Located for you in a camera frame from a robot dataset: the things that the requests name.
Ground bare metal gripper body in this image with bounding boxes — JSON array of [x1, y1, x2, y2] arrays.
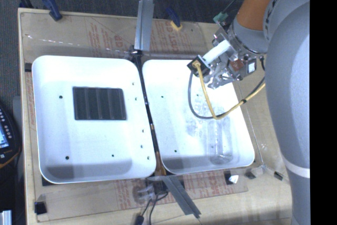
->
[[213, 23, 265, 82]]

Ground clear plastic bottle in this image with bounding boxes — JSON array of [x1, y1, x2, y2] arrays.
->
[[207, 112, 234, 166]]

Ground white plastic tray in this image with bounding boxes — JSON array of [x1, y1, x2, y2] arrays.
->
[[141, 58, 256, 175], [31, 54, 157, 184]]

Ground black ribbed rectangular pad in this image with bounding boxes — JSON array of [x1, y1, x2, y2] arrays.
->
[[72, 86, 127, 121]]

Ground brown cardboard board red print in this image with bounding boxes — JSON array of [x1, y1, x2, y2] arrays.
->
[[20, 12, 264, 222]]

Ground black block with thin wires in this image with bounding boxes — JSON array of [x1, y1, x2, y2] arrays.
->
[[146, 177, 170, 195]]

